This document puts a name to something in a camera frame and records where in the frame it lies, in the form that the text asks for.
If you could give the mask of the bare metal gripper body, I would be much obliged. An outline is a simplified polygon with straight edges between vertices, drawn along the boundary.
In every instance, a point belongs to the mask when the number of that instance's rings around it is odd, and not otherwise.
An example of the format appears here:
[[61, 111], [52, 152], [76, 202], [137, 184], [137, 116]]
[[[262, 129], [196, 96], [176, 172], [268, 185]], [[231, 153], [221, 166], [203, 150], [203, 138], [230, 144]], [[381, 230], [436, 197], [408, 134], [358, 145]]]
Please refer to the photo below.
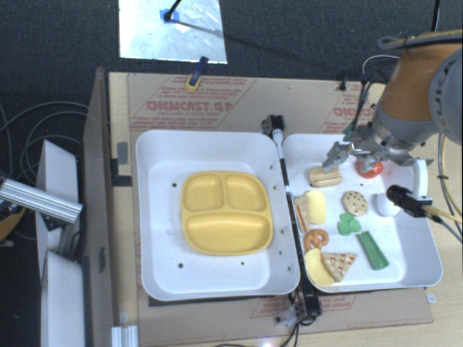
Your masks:
[[391, 161], [398, 166], [409, 166], [409, 154], [416, 146], [417, 139], [407, 133], [404, 123], [367, 123], [349, 125], [352, 152], [358, 158], [371, 155], [376, 162]]

